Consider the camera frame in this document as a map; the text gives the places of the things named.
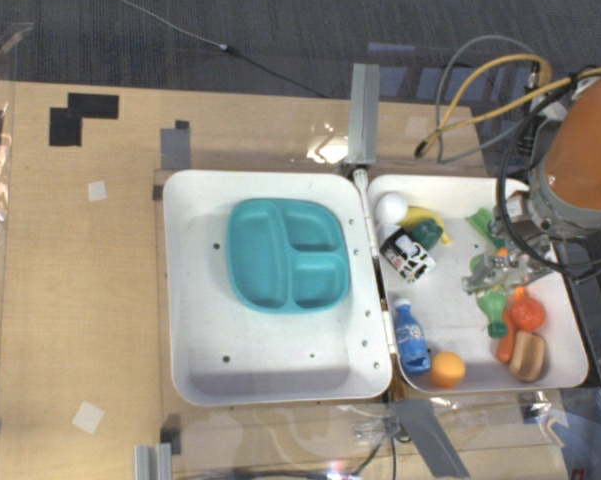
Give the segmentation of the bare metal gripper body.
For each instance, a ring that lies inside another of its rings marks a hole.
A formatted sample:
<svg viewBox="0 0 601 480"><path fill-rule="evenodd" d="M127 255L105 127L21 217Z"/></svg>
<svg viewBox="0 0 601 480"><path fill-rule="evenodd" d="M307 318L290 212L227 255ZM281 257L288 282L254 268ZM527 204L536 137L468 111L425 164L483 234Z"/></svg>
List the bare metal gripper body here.
<svg viewBox="0 0 601 480"><path fill-rule="evenodd" d="M503 238L514 254L525 256L532 265L556 268L552 240L527 209L495 209L488 229L494 237Z"/></svg>

